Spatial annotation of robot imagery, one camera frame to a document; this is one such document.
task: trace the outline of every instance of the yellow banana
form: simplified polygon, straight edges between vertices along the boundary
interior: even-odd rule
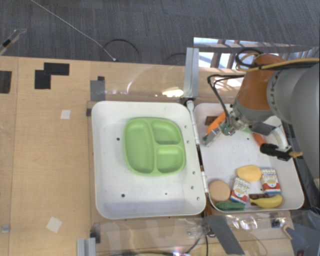
[[[254,203],[261,208],[274,208],[282,203],[282,196],[277,194],[273,197],[250,199],[250,203]]]

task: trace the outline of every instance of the small carton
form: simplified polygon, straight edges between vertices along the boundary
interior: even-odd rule
[[[280,184],[275,169],[261,170],[262,189],[265,194],[281,193]]]
[[[236,177],[233,182],[230,200],[237,203],[246,204],[250,189],[250,183]]]

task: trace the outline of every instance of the white tray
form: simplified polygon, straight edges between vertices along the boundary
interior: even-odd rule
[[[177,103],[101,101],[92,109],[95,199],[108,219],[196,215],[206,205],[190,114]],[[128,120],[164,118],[181,130],[184,168],[163,176],[132,172],[125,162],[123,130]]]
[[[222,112],[221,105],[216,103],[202,103],[196,106],[194,115],[200,138],[203,138],[207,134],[207,126],[205,126],[206,117],[219,116]],[[281,124],[281,121],[273,116],[267,120],[267,123],[278,126]],[[268,143],[277,144],[273,135],[265,139]],[[256,165],[260,168],[273,168],[276,170],[281,186],[283,201],[279,207],[267,209],[267,211],[295,210],[303,205],[304,194],[293,160],[282,161],[276,157],[260,153],[259,146],[253,135],[241,130],[236,131],[232,136],[221,134],[209,147],[201,145],[200,149],[208,183],[219,179],[226,182],[232,188],[234,178],[236,177],[236,169],[241,166]],[[250,184],[249,193],[263,193],[260,180]],[[266,211],[266,209],[253,206],[247,202],[244,211],[258,212]]]

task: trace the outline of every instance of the table top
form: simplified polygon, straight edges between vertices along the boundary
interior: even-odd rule
[[[44,70],[44,63],[69,64],[69,75],[52,75],[51,89],[35,89],[35,70]],[[0,255],[76,255],[77,239],[88,239],[95,221],[103,222],[101,240],[107,240],[97,244],[97,255],[193,244],[181,232],[186,233],[188,222],[196,224],[197,217],[117,222],[98,215],[91,196],[91,131],[86,116],[90,81],[98,77],[105,79],[107,100],[177,102],[162,92],[182,89],[184,70],[183,66],[0,56],[0,71],[12,72],[10,93],[0,93],[0,225],[10,225],[9,233],[0,233]],[[234,73],[200,68],[196,103],[217,102],[206,80],[213,72]],[[237,87],[227,86],[220,93],[231,103]],[[280,214],[290,219],[288,212]],[[246,254],[267,250],[268,255],[292,255],[291,242],[281,229],[260,223],[264,223],[261,229],[250,232],[232,229]],[[212,255],[224,254],[217,238],[209,243]],[[199,245],[192,253],[205,255],[205,251]]]

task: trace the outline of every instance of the white square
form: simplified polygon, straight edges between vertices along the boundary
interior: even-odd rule
[[[48,224],[46,225],[46,228],[54,233],[57,233],[60,229],[61,224],[62,221],[58,220],[55,217],[51,217]]]
[[[60,119],[70,119],[71,110],[62,110]]]

